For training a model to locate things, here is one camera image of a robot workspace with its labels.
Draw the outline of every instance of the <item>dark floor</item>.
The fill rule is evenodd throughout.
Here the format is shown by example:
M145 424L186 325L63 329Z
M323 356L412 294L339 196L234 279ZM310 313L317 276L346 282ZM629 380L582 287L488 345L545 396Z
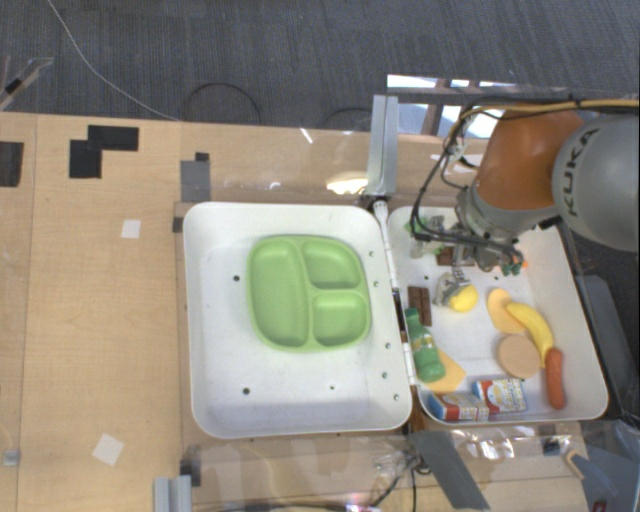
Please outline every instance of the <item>dark floor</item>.
M53 1L101 73L180 119L315 127L368 108L389 73L640 88L637 0ZM13 110L155 117L90 73L46 0L0 2L2 54L13 74L55 58ZM585 271L609 282L637 364L636 257L579 249Z

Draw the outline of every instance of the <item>lemon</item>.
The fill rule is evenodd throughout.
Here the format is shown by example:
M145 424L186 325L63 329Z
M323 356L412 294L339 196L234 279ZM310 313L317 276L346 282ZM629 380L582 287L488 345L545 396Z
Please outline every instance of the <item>lemon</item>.
M478 290L472 284L468 284L449 299L449 307L454 311L466 313L471 311L478 302Z

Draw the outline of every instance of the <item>small box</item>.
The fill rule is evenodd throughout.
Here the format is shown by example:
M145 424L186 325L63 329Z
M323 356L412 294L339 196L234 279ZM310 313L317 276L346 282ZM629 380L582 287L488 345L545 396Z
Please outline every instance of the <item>small box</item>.
M429 410L441 420L487 421L489 408L471 393L448 393L429 395Z
M472 390L487 404L490 414L527 410L522 382L518 379L479 380Z

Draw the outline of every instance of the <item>yellow banana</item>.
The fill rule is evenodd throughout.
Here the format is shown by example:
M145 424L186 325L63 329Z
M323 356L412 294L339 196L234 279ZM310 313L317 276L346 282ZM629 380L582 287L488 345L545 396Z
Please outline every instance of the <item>yellow banana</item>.
M547 350L553 347L553 334L549 324L535 309L527 304L520 302L510 302L507 304L507 311L512 314L516 320L519 320L527 328L533 338L538 352L540 352L541 366L544 368L544 359Z

